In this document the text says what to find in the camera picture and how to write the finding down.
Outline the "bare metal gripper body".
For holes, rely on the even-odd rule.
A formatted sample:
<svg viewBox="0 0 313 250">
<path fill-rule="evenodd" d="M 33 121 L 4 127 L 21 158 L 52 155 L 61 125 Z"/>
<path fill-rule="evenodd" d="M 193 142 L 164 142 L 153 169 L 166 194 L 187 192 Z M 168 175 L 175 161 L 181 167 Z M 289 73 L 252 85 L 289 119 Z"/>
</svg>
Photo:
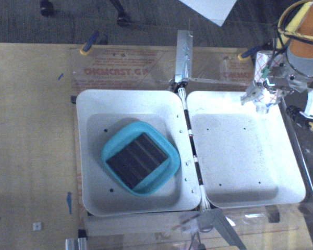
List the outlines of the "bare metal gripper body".
<svg viewBox="0 0 313 250">
<path fill-rule="evenodd" d="M 262 71 L 263 86 L 269 91 L 303 92 L 313 82 L 313 74 L 302 73 L 291 67 L 270 67 Z"/>
</svg>

